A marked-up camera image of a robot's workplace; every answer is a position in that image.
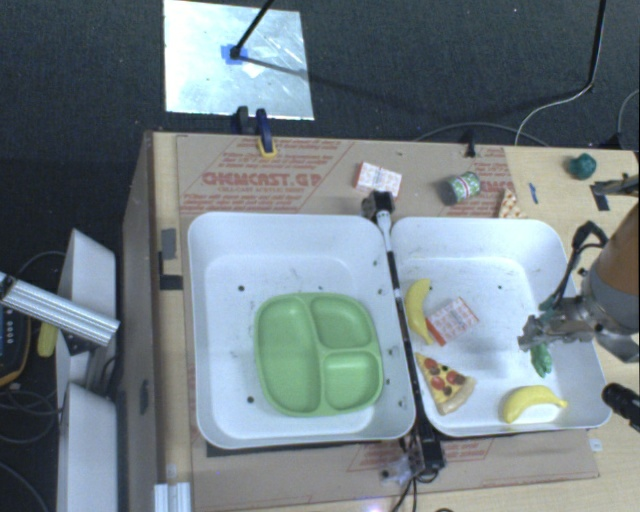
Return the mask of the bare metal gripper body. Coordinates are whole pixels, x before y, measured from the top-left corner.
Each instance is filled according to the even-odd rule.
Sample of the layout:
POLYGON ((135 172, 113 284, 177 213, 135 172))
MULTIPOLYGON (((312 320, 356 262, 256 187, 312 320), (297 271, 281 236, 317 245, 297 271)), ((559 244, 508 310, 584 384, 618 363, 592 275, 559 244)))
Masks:
POLYGON ((547 343, 590 342, 604 324, 582 295, 553 299, 542 314, 542 333, 547 343))

